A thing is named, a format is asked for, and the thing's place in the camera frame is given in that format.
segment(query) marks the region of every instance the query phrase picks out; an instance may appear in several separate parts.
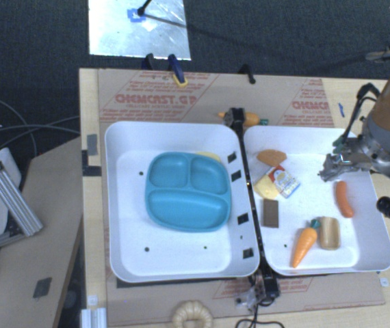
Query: white tray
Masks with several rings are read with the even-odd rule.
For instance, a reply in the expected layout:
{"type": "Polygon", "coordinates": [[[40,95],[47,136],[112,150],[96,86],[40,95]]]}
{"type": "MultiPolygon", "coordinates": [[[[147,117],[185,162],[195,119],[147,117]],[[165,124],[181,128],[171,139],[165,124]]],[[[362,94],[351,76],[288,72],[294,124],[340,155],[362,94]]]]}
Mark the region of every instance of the white tray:
{"type": "Polygon", "coordinates": [[[105,151],[110,264],[117,277],[153,282],[244,277],[257,270],[259,250],[242,156],[230,128],[117,122],[107,129],[105,151]],[[231,216],[225,226],[214,232],[182,232],[160,226],[148,216],[146,173],[158,154],[169,151],[212,152],[230,176],[240,172],[241,178],[231,182],[231,216]],[[229,163],[231,155],[235,159],[229,163]]]}
{"type": "MultiPolygon", "coordinates": [[[[244,141],[253,184],[265,169],[257,154],[275,149],[287,154],[281,165],[301,185],[288,198],[279,195],[279,228],[261,227],[263,245],[270,266],[282,275],[383,271],[390,267],[390,239],[383,215],[376,209],[376,192],[368,172],[343,174],[348,184],[348,200],[355,216],[346,219],[335,203],[334,182],[323,182],[322,170],[332,142],[343,130],[335,128],[297,128],[254,126],[244,141]],[[296,269],[291,267],[292,251],[301,230],[321,216],[336,217],[341,228],[341,247],[324,250],[317,242],[296,269]]],[[[255,193],[259,220],[263,200],[255,193]]]]}

